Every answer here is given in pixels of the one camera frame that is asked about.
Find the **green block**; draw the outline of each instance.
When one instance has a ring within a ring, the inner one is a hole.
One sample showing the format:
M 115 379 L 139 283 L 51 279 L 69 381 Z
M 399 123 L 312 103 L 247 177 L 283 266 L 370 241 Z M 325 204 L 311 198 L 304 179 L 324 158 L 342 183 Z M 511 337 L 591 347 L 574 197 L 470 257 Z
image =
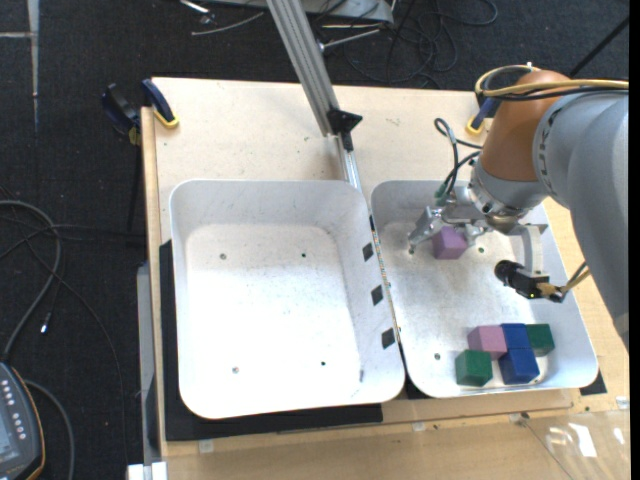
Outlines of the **green block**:
M 536 357 L 546 356 L 556 348 L 549 324 L 527 324 L 526 327 Z
M 484 386 L 493 378 L 491 354 L 465 350 L 456 357 L 456 382 L 462 386 Z

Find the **black bracket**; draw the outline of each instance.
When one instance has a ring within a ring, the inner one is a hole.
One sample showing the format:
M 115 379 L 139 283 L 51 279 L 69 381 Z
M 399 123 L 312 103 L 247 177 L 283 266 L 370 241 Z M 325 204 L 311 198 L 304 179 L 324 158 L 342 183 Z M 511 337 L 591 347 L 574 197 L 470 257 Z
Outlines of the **black bracket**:
M 344 110 L 339 110 L 336 108 L 332 108 L 327 112 L 327 118 L 329 119 L 329 124 L 331 125 L 331 131 L 335 135 L 339 135 L 342 139 L 342 146 L 347 151 L 353 151 L 353 141 L 351 140 L 351 130 L 353 130 L 356 125 L 362 121 L 362 116 L 357 114 L 352 114 L 350 112 L 345 112 Z

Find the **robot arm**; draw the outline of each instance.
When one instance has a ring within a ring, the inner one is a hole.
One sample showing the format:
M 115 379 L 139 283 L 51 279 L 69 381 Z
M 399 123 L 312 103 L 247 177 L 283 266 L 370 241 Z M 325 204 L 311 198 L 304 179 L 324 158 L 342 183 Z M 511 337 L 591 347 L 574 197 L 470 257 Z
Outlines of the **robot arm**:
M 532 71 L 516 85 L 567 81 Z M 474 167 L 470 198 L 501 232 L 547 196 L 569 209 L 576 238 L 629 348 L 628 90 L 505 101 Z

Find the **pink block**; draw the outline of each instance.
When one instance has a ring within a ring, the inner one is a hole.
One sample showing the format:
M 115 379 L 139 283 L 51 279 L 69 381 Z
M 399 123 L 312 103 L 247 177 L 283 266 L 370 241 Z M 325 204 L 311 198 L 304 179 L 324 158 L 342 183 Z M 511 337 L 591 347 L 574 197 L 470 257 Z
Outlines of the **pink block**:
M 471 350 L 489 352 L 491 359 L 498 359 L 507 353 L 504 332 L 499 325 L 479 325 L 467 335 Z
M 431 239 L 433 255 L 438 260 L 457 260 L 467 250 L 467 240 L 450 226 L 443 228 Z

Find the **blue block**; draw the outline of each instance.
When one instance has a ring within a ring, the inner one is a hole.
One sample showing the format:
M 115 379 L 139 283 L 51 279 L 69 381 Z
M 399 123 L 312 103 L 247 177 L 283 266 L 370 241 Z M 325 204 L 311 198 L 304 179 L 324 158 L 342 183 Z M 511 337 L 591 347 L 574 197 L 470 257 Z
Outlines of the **blue block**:
M 504 332 L 504 341 L 507 349 L 512 348 L 531 348 L 529 341 L 529 333 L 527 326 L 524 324 L 502 324 L 502 332 Z
M 498 359 L 498 365 L 505 384 L 527 384 L 540 375 L 538 361 L 530 348 L 509 349 Z

